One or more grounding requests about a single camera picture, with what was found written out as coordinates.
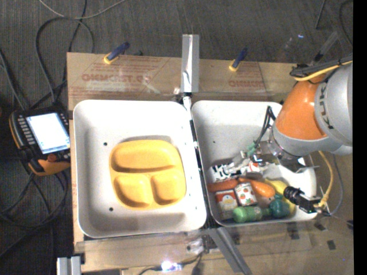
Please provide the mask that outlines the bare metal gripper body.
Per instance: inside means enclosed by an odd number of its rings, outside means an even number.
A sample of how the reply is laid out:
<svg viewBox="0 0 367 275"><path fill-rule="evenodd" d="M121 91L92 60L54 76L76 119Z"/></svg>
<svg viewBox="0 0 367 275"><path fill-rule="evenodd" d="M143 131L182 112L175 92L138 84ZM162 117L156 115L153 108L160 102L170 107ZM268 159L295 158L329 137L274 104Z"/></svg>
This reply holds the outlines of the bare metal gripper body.
<svg viewBox="0 0 367 275"><path fill-rule="evenodd" d="M290 155L274 140L261 141L251 155L251 160L264 166L266 163L285 165Z"/></svg>

